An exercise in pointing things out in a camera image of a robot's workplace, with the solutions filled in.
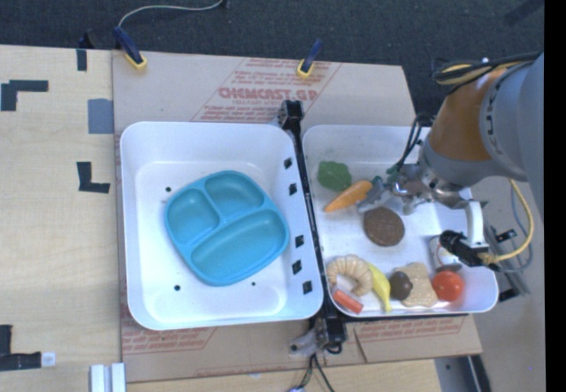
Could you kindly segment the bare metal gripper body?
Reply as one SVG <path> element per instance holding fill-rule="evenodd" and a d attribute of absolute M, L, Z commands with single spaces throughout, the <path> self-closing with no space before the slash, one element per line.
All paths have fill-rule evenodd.
<path fill-rule="evenodd" d="M 393 196 L 402 200 L 402 210 L 412 214 L 419 205 L 438 203 L 452 210 L 463 210 L 469 200 L 461 195 L 462 186 L 439 177 L 428 165 L 392 165 L 386 170 L 386 183 Z"/>

